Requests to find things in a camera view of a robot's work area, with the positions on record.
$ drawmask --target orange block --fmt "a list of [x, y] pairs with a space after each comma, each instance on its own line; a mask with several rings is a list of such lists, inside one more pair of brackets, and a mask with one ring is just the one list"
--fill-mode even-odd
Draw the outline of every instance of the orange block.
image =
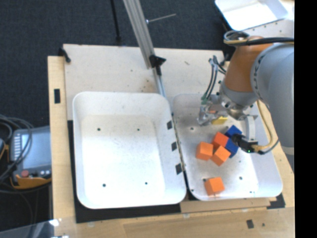
[[204, 183], [208, 196], [224, 191], [221, 177], [210, 178]]
[[214, 136], [213, 141], [211, 143], [213, 144], [214, 149], [217, 149], [219, 146], [225, 147], [228, 140], [229, 140], [229, 137], [227, 137], [226, 135], [218, 131], [216, 135]]
[[200, 142], [196, 148], [196, 158], [207, 161], [212, 157], [212, 152], [213, 152], [212, 144], [209, 144], [206, 142]]
[[211, 160], [215, 162], [218, 166], [221, 166], [231, 155], [231, 153], [225, 149], [223, 146], [219, 146], [211, 157]]

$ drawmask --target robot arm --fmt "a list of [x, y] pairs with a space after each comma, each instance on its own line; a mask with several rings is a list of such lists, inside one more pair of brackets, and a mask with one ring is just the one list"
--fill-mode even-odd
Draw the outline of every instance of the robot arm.
[[[219, 95], [209, 99], [205, 114], [218, 103], [228, 115], [243, 120], [248, 116], [247, 108], [261, 100], [268, 107], [283, 151], [294, 154], [294, 45], [289, 44], [292, 39], [249, 37], [243, 32], [232, 32], [239, 38], [242, 35], [244, 40], [225, 37], [225, 42], [236, 46], [236, 50]], [[206, 119], [201, 109], [200, 124], [205, 122], [202, 117]]]

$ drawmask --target aluminum extrusion bar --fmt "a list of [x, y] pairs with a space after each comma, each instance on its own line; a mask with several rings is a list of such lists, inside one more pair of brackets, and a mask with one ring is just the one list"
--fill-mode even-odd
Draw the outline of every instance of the aluminum extrusion bar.
[[161, 75], [158, 74], [157, 69], [153, 68], [150, 62], [150, 56], [155, 56], [155, 52], [150, 37], [149, 29], [147, 26], [147, 22], [142, 11], [140, 0], [123, 0], [123, 3], [127, 10], [145, 64], [147, 68], [153, 69], [153, 74], [158, 88], [158, 92], [162, 96], [166, 97]]

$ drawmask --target black floor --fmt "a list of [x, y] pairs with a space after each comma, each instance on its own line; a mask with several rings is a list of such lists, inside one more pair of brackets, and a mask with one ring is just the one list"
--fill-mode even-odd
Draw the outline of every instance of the black floor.
[[[157, 48], [223, 50], [214, 0], [140, 0]], [[49, 125], [47, 57], [63, 44], [118, 45], [110, 0], [0, 0], [0, 115]], [[114, 0], [121, 45], [137, 42], [122, 0]], [[51, 218], [49, 190], [0, 193], [0, 231]]]

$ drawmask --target electronic device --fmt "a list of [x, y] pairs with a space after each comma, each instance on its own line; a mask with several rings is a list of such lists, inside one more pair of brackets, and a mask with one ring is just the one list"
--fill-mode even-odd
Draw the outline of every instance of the electronic device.
[[12, 185], [28, 189], [52, 180], [51, 133], [49, 126], [17, 129], [9, 146], [9, 165], [15, 165]]

